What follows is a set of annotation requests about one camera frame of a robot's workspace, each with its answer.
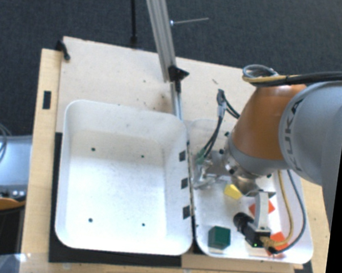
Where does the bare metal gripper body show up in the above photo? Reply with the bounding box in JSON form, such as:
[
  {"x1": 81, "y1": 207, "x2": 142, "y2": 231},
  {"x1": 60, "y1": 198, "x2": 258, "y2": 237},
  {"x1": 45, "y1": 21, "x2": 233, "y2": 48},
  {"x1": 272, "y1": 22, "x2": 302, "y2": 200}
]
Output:
[{"x1": 199, "y1": 147, "x2": 266, "y2": 198}]

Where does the green cube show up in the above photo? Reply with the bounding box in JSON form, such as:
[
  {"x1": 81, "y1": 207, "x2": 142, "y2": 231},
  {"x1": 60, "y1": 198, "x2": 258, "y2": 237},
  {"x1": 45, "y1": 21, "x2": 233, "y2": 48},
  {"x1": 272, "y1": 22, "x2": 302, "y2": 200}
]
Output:
[{"x1": 205, "y1": 224, "x2": 234, "y2": 252}]

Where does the orange cube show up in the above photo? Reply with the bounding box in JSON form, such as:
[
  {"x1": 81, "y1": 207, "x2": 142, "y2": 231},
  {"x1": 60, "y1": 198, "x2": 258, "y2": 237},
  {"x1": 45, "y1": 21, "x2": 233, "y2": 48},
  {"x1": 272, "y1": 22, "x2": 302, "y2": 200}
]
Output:
[
  {"x1": 267, "y1": 230, "x2": 291, "y2": 254},
  {"x1": 247, "y1": 197, "x2": 278, "y2": 221}
]

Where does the black cylinder on white bracket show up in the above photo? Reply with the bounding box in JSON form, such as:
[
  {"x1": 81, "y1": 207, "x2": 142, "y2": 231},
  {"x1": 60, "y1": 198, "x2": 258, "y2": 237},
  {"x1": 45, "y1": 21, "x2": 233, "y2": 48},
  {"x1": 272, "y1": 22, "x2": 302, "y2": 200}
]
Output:
[{"x1": 229, "y1": 187, "x2": 278, "y2": 251}]

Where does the yellow cube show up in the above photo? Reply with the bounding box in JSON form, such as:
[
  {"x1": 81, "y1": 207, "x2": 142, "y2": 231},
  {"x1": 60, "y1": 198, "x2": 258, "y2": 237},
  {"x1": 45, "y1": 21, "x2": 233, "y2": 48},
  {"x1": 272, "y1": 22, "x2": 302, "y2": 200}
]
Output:
[{"x1": 222, "y1": 182, "x2": 245, "y2": 202}]

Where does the white plastic tray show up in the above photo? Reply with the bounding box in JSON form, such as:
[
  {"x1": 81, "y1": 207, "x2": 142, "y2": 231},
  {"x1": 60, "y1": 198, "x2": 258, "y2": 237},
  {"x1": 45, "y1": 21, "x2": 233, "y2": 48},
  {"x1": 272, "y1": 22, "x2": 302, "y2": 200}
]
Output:
[
  {"x1": 169, "y1": 116, "x2": 331, "y2": 272},
  {"x1": 45, "y1": 96, "x2": 211, "y2": 266}
]

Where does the pale wood board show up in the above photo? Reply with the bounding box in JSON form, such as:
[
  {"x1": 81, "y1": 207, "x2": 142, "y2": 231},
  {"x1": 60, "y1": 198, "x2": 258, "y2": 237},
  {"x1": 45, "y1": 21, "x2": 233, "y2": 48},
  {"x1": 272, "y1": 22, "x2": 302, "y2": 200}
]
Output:
[{"x1": 33, "y1": 35, "x2": 332, "y2": 273}]

